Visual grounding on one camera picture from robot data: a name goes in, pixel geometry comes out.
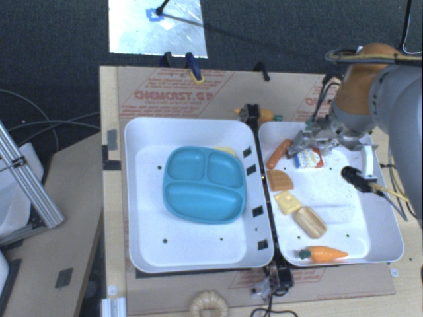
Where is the blue divided plate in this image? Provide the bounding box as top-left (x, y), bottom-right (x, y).
top-left (162, 145), bottom-right (247, 225)

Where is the brown bread slice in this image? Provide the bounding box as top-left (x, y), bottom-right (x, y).
top-left (266, 168), bottom-right (295, 192)

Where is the white printed carton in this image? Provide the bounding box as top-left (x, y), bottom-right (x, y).
top-left (293, 147), bottom-right (326, 170)

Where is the beige doughnut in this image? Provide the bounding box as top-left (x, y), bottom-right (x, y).
top-left (188, 290), bottom-right (230, 317)

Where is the yellow cheese slice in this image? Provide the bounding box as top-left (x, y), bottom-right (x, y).
top-left (273, 190), bottom-right (303, 215)

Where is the orange sausage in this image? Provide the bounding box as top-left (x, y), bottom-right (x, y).
top-left (266, 139), bottom-right (294, 170)

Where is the white plastic tray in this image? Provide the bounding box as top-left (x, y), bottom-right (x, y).
top-left (124, 116), bottom-right (276, 274)
top-left (257, 120), bottom-right (405, 267)

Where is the brown cardboard board red print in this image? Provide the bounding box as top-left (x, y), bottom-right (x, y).
top-left (117, 65), bottom-right (397, 317)

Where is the black block with thin wires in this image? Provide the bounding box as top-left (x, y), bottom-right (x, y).
top-left (268, 264), bottom-right (295, 296)
top-left (242, 103), bottom-right (261, 123)

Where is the orange carrot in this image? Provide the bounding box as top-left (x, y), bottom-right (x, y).
top-left (298, 245), bottom-right (349, 264)
top-left (233, 107), bottom-right (285, 123)

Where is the black cylinder on white bracket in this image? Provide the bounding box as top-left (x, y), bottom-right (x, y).
top-left (340, 144), bottom-right (379, 194)

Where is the tan hot dog bun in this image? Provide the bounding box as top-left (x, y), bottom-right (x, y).
top-left (293, 206), bottom-right (328, 240)

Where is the yellow flat toy slice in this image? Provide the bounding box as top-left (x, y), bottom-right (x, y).
top-left (213, 146), bottom-right (237, 159)

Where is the thin black rod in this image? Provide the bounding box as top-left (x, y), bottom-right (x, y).
top-left (250, 120), bottom-right (282, 267)

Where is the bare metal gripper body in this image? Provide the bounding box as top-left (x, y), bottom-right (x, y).
top-left (309, 117), bottom-right (376, 152)

